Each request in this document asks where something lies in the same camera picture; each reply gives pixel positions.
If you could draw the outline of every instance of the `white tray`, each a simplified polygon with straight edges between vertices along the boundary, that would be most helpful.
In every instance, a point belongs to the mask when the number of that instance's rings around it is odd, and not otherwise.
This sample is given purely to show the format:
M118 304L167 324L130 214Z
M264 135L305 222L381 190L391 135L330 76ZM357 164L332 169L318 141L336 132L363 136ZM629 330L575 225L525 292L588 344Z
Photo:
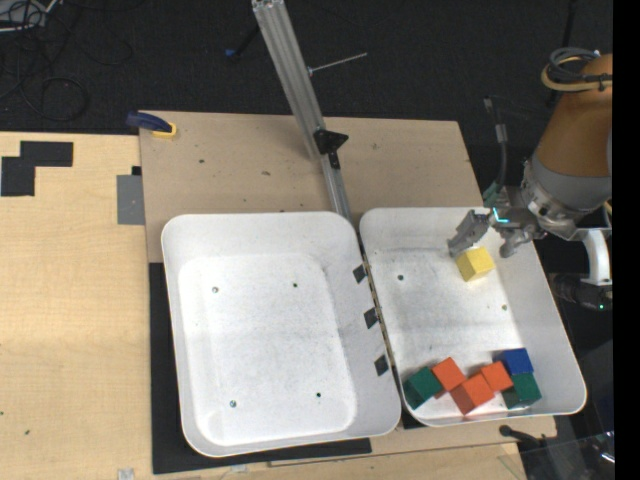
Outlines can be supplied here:
M385 434L400 398L355 231L331 212L182 215L162 233L183 431L221 457Z
M509 416L578 412L586 401L580 368L532 243L503 259L489 229L477 244L496 264L465 282L447 239L470 208L388 208L367 212L360 232L378 294L391 355L402 381L448 356L469 375L504 349L526 347L542 399L509 410L501 396L463 416L450 394L407 410L429 426ZM486 208L476 208L486 213Z

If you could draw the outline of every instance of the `yellow block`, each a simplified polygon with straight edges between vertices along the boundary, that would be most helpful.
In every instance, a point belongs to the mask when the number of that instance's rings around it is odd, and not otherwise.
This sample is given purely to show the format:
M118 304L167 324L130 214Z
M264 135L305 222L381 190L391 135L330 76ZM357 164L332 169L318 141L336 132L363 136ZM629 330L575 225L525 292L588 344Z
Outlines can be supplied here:
M456 258L456 265L465 281L484 276L494 268L493 259L484 247L468 249Z

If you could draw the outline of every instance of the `wooden table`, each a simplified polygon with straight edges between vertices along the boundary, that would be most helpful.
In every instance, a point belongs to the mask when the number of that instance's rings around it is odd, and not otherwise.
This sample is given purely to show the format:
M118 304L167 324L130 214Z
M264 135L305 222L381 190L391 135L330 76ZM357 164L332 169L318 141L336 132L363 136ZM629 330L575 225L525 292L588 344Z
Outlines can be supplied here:
M517 447L491 421L399 424L366 456L153 474L148 264L162 261L163 222L330 209L292 116L156 115L176 123L174 139L0 133L4 157L21 141L74 145L72 167L36 168L34 196L0 197L0 478L514 478L503 462ZM356 220L372 207L481 205L456 123L326 122L350 136L340 160ZM116 178L140 165L147 224L118 224ZM551 416L509 423L556 435Z

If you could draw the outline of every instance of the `green block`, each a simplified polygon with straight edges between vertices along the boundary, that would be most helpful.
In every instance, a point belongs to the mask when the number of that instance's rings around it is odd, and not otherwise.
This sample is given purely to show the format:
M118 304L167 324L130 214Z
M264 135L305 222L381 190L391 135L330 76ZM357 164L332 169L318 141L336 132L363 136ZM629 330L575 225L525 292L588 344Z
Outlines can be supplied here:
M404 396L412 409L422 405L443 387L429 368L414 373L402 384Z
M512 375L513 386L502 392L505 404L509 409L528 407L542 398L540 388L533 373Z

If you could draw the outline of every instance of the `red block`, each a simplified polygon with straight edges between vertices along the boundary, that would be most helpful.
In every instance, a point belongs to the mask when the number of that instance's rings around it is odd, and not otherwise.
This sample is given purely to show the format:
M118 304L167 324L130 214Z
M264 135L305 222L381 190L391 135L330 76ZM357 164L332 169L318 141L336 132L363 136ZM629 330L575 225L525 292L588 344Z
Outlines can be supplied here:
M444 361L439 362L431 368L431 372L440 381L440 384L442 384L442 387L446 391L451 391L466 380L464 373L462 373L462 370L460 370L457 363L451 357L447 357Z
M484 378L493 391L504 391L513 386L511 375L509 375L502 361L495 361L481 367L480 373L484 375Z
M484 375L478 372L452 389L451 396L460 411L462 411L462 414L467 414L491 400L494 397L494 393Z

